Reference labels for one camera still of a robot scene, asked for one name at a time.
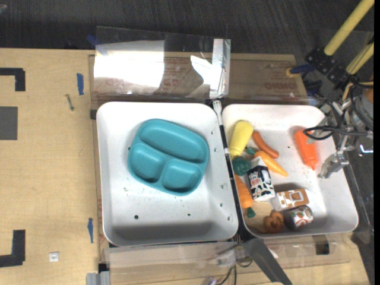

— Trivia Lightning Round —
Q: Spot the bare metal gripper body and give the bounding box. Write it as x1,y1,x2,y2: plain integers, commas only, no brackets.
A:
326,99,373,159

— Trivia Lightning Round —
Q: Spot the orange bottle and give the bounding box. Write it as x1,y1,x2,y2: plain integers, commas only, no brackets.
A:
293,129,319,171

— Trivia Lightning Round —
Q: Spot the white plastic tray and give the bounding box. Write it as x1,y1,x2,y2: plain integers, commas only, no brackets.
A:
221,103,359,239
96,101,240,247

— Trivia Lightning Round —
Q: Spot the brown and white carton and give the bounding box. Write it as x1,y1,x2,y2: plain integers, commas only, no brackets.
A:
271,188,310,212

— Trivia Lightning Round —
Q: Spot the orange carrot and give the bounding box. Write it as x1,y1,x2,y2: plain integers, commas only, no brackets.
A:
233,173,257,219
245,147,289,178

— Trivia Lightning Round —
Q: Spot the orange sausage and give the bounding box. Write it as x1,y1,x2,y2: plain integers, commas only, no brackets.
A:
251,130,280,160

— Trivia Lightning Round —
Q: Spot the small printed can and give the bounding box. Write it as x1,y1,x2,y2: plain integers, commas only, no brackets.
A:
283,205,314,231

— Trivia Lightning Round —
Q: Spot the black and white cow carton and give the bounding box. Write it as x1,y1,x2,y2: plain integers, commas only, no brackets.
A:
246,156,276,202

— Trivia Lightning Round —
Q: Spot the yellow bottle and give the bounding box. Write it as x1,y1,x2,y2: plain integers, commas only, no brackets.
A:
228,119,254,161

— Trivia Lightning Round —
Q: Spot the green broccoli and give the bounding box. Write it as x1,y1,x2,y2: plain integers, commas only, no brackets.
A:
231,156,252,177

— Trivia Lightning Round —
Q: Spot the brown pretzel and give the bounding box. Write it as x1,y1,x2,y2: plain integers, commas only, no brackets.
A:
263,211,285,234

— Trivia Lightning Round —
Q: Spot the thin black and white rod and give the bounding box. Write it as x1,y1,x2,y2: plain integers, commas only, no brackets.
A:
212,99,241,234

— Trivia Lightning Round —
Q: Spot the tan bread slice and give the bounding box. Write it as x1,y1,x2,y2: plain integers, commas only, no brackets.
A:
243,200,276,234

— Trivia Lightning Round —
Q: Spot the teal divided plate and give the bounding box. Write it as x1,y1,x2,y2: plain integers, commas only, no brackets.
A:
126,118,210,197

